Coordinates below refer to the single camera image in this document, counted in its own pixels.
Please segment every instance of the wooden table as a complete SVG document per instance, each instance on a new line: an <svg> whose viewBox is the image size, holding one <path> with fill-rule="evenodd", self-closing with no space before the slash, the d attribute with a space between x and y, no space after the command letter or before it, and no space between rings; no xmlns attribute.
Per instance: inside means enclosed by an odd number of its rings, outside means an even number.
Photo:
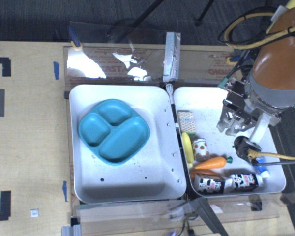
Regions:
<svg viewBox="0 0 295 236"><path fill-rule="evenodd" d="M11 77L2 76L0 65L0 89L5 90L4 117L0 117L0 192L11 191L11 216L0 221L0 235L59 236L61 227L70 223L64 46L68 44L0 42L0 57L11 60ZM54 61L59 63L59 80L55 79ZM38 217L31 217L32 209L39 209ZM277 218L223 225L233 236L295 235L287 208L277 209ZM199 235L211 233L207 226L194 230ZM165 231L132 235L162 235Z"/></svg>

